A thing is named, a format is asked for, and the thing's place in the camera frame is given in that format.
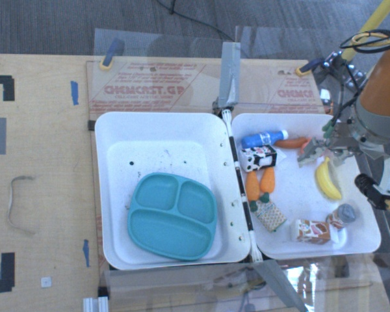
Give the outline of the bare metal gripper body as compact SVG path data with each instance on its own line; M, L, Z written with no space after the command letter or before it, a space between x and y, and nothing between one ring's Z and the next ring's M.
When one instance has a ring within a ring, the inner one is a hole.
M333 153L333 164L340 166L347 158L366 155L373 160L390 157L390 125L362 121L337 122L324 135L326 147Z

